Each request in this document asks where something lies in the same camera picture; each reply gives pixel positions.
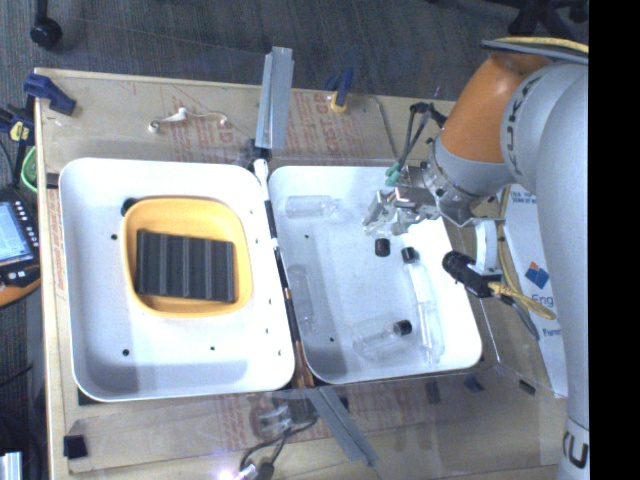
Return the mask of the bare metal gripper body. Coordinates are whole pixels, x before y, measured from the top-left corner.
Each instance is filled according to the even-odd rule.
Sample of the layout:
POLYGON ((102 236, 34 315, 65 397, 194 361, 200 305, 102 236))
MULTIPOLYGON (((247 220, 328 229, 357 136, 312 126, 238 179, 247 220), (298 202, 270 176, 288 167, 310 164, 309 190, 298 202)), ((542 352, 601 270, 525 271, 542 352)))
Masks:
POLYGON ((437 163, 405 166, 395 187, 395 204, 418 220, 443 217, 464 227, 477 220, 472 208, 493 194, 488 167, 445 169, 437 163))

